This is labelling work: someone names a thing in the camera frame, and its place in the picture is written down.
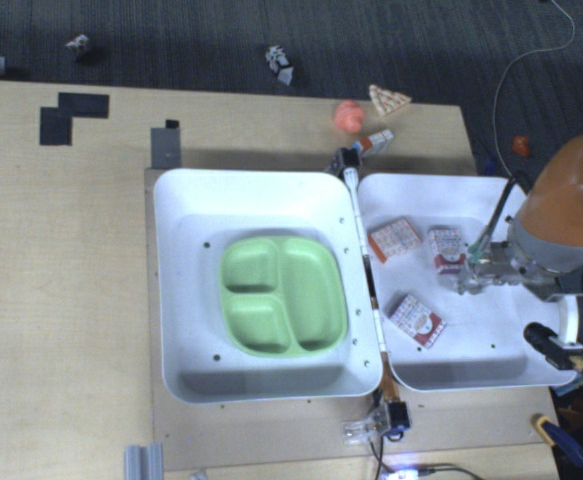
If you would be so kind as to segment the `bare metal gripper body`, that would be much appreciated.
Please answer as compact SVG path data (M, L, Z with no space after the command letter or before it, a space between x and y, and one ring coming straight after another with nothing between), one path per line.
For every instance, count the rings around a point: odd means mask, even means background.
M522 286L539 299L557 294L557 273L532 260L510 241L492 242L475 262L475 285Z

